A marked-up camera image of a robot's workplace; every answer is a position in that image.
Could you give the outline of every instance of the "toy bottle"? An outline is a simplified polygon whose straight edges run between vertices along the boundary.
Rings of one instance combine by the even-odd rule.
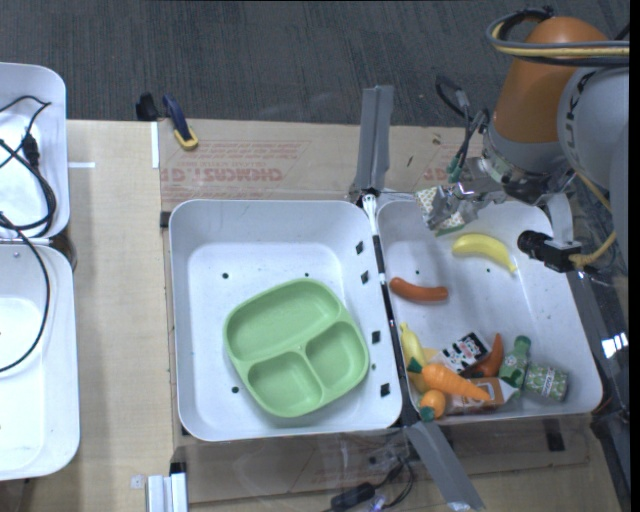
[[[513,342],[513,350],[507,352],[498,370],[498,377],[516,389],[522,389],[524,384],[530,348],[531,340],[526,336],[518,336]]]

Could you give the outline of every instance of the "dark gray carpet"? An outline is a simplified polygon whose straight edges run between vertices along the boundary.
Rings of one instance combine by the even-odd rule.
[[[630,0],[0,0],[0,61],[58,72],[70,119],[134,120],[149,91],[159,107],[171,92],[187,117],[358,124],[362,89],[390,84],[393,124],[453,126],[435,75],[491,108],[511,59],[486,26],[544,4],[610,37],[630,16]]]

